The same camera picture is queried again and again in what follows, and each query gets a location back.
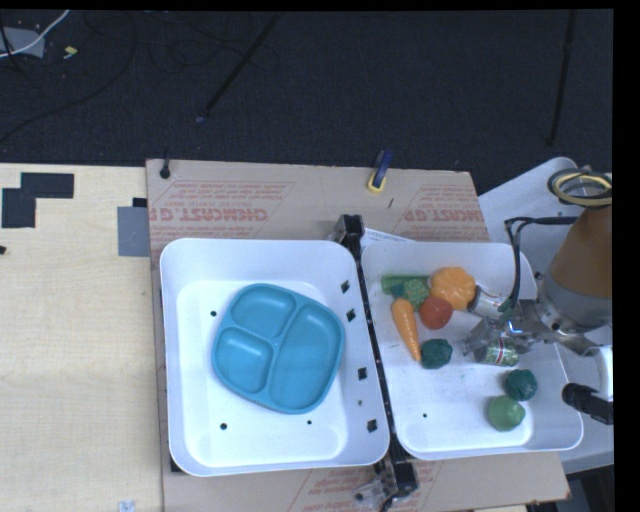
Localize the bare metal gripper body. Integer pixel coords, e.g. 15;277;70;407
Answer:
498;298;602;358

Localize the white plastic tray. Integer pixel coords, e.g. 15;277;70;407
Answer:
359;240;585;462
159;237;391;478

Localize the green toy broccoli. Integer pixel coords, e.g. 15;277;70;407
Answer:
380;274;432;312

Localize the green and red can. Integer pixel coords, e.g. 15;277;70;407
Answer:
481;337;521;369

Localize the blue divided plate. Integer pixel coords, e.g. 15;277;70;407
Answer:
210;282;347;416

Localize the white and red can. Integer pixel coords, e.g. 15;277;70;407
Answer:
466;283;508;321

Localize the brown cardboard board, red print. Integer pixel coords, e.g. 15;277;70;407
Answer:
144;158;572;512

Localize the black cylinder on white bracket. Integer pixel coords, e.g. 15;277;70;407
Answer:
560;344;614;427

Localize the orange toy pumpkin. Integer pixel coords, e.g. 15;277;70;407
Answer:
429;266;478;312

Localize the red toy tomato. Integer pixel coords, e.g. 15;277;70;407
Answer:
418;295;455;331

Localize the dark green toy vegetable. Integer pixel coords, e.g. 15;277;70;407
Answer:
503;368;539;403
419;338;455;371

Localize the orange toy carrot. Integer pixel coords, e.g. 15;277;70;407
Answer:
390;297;423;363

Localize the light green toy vegetable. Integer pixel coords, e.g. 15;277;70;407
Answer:
487;394;527;433

